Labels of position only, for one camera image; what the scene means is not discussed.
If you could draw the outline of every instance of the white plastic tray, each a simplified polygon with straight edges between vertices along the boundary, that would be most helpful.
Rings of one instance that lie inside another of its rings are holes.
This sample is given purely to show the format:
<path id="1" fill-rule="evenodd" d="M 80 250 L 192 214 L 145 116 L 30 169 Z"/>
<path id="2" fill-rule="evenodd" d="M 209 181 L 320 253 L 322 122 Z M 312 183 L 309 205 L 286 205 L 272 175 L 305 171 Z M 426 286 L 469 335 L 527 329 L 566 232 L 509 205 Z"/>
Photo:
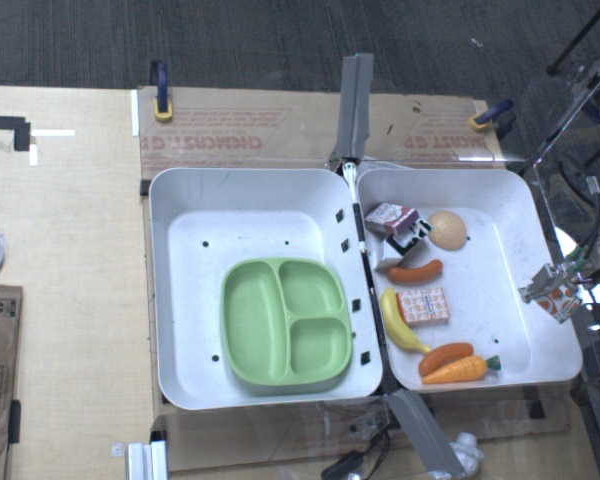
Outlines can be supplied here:
<path id="1" fill-rule="evenodd" d="M 340 177 L 321 169 L 170 169 L 154 178 L 149 202 L 158 376 L 174 405 L 212 409 L 359 398 L 376 390 L 382 365 L 351 197 Z M 222 279 L 236 263 L 262 257 L 320 261 L 340 278 L 353 348 L 337 378 L 256 387 L 227 364 Z"/>
<path id="2" fill-rule="evenodd" d="M 529 188 L 502 169 L 374 169 L 360 176 L 363 214 L 381 202 L 416 208 L 427 218 L 450 210 L 467 226 L 470 240 L 458 251 L 444 251 L 428 239 L 405 260 L 420 266 L 433 258 L 444 264 L 442 275 L 426 285 L 441 286 L 451 311 L 446 323 L 412 327 L 431 347 L 468 341 L 485 358 L 498 355 L 502 370 L 483 380 L 425 386 L 417 366 L 422 355 L 407 352 L 387 338 L 391 369 L 416 391 L 474 389 L 565 381 L 582 367 L 582 352 L 571 321 L 559 324 L 535 302 L 525 304 L 518 288 L 526 286 L 551 257 Z M 367 232 L 376 254 L 381 238 Z M 391 285 L 374 273 L 378 295 Z"/>

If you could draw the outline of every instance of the toy carrot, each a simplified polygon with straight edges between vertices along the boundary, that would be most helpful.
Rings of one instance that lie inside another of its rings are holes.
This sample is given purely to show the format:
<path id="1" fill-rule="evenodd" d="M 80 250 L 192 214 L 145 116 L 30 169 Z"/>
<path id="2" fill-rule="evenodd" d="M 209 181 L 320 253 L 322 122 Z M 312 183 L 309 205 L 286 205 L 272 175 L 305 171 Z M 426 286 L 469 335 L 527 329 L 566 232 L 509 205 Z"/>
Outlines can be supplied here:
<path id="1" fill-rule="evenodd" d="M 468 356 L 441 366 L 433 373 L 422 378 L 423 384 L 439 384 L 443 382 L 463 382 L 480 380 L 487 372 L 500 369 L 500 358 L 493 356 L 486 361 L 480 356 Z"/>

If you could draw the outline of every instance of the blue and yellow clamp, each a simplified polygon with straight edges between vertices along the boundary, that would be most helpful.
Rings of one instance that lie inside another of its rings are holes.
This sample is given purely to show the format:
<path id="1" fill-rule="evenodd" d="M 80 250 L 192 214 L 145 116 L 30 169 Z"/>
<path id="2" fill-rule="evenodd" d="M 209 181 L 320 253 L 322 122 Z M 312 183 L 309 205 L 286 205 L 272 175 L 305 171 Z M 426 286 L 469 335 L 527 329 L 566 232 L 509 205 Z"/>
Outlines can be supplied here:
<path id="1" fill-rule="evenodd" d="M 158 94 L 153 100 L 153 114 L 156 121 L 161 123 L 173 119 L 173 105 L 168 94 L 167 80 L 167 64 L 161 60 L 152 60 L 149 84 L 158 86 Z"/>
<path id="2" fill-rule="evenodd" d="M 513 100 L 504 100 L 488 108 L 482 114 L 475 114 L 469 118 L 469 128 L 474 132 L 485 130 L 491 121 L 495 121 L 501 114 L 510 110 L 513 107 Z"/>

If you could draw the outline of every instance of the black bracket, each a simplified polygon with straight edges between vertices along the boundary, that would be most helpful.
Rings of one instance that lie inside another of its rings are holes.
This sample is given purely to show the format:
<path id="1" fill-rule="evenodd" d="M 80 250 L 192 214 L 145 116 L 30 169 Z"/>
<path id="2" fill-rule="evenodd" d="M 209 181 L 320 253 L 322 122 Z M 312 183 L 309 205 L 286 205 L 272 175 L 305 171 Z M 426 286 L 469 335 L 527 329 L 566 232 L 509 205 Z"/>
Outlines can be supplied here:
<path id="1" fill-rule="evenodd" d="M 0 130 L 13 130 L 13 149 L 29 151 L 31 145 L 31 123 L 24 117 L 0 116 Z"/>

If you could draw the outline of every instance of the yellow clamp pad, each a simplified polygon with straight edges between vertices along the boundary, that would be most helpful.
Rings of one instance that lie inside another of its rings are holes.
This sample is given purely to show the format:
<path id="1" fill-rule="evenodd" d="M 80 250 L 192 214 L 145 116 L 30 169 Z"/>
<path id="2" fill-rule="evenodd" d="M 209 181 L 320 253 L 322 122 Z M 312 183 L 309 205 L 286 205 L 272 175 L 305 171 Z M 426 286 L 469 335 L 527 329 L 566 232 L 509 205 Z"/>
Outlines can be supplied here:
<path id="1" fill-rule="evenodd" d="M 475 119 L 476 117 L 478 117 L 480 114 L 475 114 L 473 116 L 471 116 L 469 118 L 469 128 L 471 128 L 474 132 L 481 132 L 486 130 L 487 128 L 489 128 L 489 125 L 491 124 L 491 121 L 487 121 L 484 124 L 478 124 L 476 123 Z"/>
<path id="2" fill-rule="evenodd" d="M 173 119 L 173 105 L 171 104 L 171 98 L 167 100 L 167 111 L 160 112 L 158 110 L 158 98 L 153 99 L 153 114 L 156 116 L 156 121 L 166 123 Z"/>

